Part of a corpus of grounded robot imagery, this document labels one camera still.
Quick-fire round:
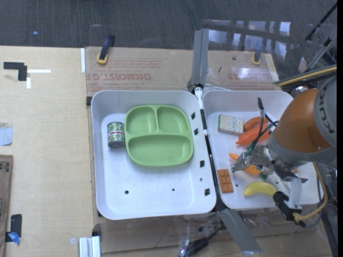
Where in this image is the white plastic tray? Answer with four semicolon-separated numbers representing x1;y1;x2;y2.
91;89;217;221
201;90;322;210

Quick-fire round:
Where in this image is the black cylinder on white bracket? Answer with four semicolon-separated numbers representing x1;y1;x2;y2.
272;178;304;222

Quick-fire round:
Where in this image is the patterned white carton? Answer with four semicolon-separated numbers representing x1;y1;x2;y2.
217;114;245;136

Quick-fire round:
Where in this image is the green and red can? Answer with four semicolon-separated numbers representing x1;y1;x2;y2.
107;121;126;149

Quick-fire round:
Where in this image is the orange sausage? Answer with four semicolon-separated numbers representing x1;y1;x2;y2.
243;116;269;132

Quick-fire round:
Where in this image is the orange carrot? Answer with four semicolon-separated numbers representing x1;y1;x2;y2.
228;153;272;179

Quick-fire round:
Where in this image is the green divided plate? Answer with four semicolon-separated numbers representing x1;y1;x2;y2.
124;104;195;168

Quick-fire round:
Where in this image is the brown cardboard packet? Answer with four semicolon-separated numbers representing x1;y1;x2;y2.
0;154;14;253

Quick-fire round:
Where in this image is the orange biscuit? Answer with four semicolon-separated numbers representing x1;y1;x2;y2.
216;169;234;194

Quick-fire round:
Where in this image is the brown cardboard board red print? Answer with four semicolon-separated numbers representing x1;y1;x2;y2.
85;46;333;254

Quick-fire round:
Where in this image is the yellow banana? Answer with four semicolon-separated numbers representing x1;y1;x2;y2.
243;181;278;198

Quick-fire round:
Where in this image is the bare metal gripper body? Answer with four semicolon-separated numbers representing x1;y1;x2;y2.
250;145;308;183

